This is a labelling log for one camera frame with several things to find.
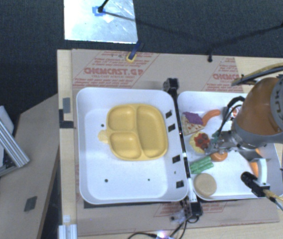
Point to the thin black and white rod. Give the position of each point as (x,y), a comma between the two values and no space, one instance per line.
(181,136)

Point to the orange sausage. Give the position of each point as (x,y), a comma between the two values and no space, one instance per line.
(210,116)

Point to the yellow and red round toy food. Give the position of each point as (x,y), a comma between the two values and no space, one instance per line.
(198,142)

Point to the purple grapes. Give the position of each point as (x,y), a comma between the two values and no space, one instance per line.
(193,118)

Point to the brown cardboard board red print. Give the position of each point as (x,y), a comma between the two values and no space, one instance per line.
(121,68)

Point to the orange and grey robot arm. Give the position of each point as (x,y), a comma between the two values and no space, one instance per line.
(263,108)

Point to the yellow divided plate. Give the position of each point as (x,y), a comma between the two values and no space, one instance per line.
(146,131)

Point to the white plastic tray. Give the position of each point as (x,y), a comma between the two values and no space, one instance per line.
(131,178)
(231,180)

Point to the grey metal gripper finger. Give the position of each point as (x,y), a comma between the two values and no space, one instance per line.
(221,151)
(210,150)

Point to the orange carrot slice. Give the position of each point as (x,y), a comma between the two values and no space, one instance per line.
(218,157)

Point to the tan pizza slice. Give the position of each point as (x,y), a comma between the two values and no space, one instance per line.
(190,128)

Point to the black cylinder on white bracket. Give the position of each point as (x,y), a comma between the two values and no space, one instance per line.
(254,182)

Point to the green beans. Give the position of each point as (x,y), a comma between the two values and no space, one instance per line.
(200,165)

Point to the tan round biscuit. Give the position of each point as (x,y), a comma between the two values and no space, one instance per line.
(205,184)

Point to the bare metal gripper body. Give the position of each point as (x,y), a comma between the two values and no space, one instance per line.
(227,141)

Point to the red and white small item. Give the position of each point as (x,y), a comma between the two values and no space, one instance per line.
(235,111)

